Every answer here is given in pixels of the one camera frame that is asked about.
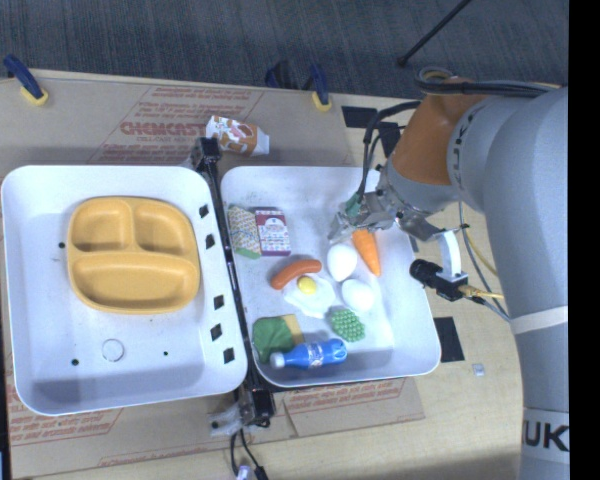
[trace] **sausage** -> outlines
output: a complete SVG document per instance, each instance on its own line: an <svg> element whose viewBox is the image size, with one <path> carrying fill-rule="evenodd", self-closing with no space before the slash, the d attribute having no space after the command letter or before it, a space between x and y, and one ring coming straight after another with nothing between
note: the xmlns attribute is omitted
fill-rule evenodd
<svg viewBox="0 0 600 480"><path fill-rule="evenodd" d="M322 270L322 263L319 260L298 260L284 267L271 279L271 287L276 290L282 290L284 286L293 278L302 274L315 274Z"/></svg>

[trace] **bottle label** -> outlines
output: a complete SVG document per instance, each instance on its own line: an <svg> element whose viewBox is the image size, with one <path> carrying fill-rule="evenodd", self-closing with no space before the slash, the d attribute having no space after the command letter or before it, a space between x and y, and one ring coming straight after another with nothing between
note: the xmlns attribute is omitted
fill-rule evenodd
<svg viewBox="0 0 600 480"><path fill-rule="evenodd" d="M324 361L324 352L319 343L309 343L307 345L309 368L319 368Z"/></svg>

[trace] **table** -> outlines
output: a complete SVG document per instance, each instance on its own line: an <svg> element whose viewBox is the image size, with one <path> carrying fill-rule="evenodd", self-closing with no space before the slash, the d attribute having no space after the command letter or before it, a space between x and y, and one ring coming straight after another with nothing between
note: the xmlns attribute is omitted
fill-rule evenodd
<svg viewBox="0 0 600 480"><path fill-rule="evenodd" d="M119 82L136 81L120 79ZM196 87L235 89L213 84L197 84ZM284 94L284 97L299 102L299 116L302 112L309 112L300 104L305 101L306 93L270 92L275 89L264 91L267 94ZM399 102L381 97L331 96L334 104L332 112L343 106L381 109ZM405 124L409 116L410 113L406 112L392 120ZM343 163L360 165L363 130L345 128L344 123L340 126L350 155L343 159ZM29 147L24 140L22 145L25 150ZM13 150L12 146L3 143L0 137L0 172L26 160L25 153ZM465 208L465 214L477 246L489 256L484 218L469 208ZM431 221L439 227L453 228L459 222L457 210L449 207ZM417 255L440 261L435 244L420 244ZM474 284L477 284L477 276L464 248L462 260L464 270L469 273L470 279L476 279ZM497 280L486 274L492 288L497 291ZM509 326L483 306L467 301L449 303L433 293L430 293L429 300L434 318L453 318L465 359L442 363L433 373L415 379L426 417L418 421L251 446L252 453L272 480L381 477L428 480L450 476L459 480L515 478L522 422L522 388L515 342ZM237 460L241 458L247 457L238 447ZM65 472L53 475L53 478L96 479L112 475L119 479L233 478L226 449L111 468Z"/></svg>

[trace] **blue bottle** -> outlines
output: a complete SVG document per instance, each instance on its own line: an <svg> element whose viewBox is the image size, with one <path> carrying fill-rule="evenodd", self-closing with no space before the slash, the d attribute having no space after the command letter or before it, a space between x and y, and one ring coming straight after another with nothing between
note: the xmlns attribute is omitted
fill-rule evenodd
<svg viewBox="0 0 600 480"><path fill-rule="evenodd" d="M342 363L346 358L347 347L344 341L333 338L316 343L300 343L286 354L274 352L271 354L269 364L276 369L292 366L308 370L324 364Z"/></svg>

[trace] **bottle cap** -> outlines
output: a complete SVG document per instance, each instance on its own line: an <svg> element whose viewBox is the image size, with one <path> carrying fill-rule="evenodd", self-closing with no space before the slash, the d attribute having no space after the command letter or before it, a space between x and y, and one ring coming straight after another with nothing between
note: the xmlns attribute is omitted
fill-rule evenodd
<svg viewBox="0 0 600 480"><path fill-rule="evenodd" d="M269 356L269 364L276 369L284 368L284 355L282 355L282 352L273 352Z"/></svg>

